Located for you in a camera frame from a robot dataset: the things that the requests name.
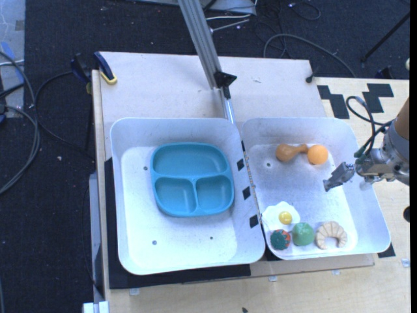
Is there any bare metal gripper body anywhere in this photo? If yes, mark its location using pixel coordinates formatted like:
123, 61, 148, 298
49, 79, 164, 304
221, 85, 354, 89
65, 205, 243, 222
354, 147, 410, 186

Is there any orange ball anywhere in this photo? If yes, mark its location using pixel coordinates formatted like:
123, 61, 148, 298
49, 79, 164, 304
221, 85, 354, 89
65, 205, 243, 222
307, 144, 329, 166

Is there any white plastic tray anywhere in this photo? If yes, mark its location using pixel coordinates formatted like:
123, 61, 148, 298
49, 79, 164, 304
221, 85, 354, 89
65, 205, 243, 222
109, 117, 266, 276
240, 117, 392, 261

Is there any beige toy croissant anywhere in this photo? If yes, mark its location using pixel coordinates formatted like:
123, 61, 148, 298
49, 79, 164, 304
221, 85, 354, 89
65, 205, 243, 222
314, 220, 349, 250

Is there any brown toy chicken drumstick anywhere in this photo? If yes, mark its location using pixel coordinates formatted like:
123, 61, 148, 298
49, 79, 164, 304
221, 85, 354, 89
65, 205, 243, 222
275, 143, 309, 164

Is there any green toy apple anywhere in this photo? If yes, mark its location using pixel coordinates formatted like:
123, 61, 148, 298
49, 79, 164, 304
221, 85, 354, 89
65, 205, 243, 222
291, 222, 316, 247

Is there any white toy fried egg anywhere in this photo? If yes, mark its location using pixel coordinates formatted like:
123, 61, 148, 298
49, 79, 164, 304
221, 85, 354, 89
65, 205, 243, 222
261, 200, 301, 233

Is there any red toy strawberry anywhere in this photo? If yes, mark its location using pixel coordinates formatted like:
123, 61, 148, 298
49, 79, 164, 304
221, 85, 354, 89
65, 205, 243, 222
270, 229, 292, 251

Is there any blue divided plate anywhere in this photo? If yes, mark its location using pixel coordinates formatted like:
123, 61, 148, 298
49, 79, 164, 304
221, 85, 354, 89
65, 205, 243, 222
149, 142, 236, 218

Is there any pale wood board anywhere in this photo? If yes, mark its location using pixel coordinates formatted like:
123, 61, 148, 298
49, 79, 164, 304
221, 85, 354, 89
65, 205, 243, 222
96, 51, 375, 277

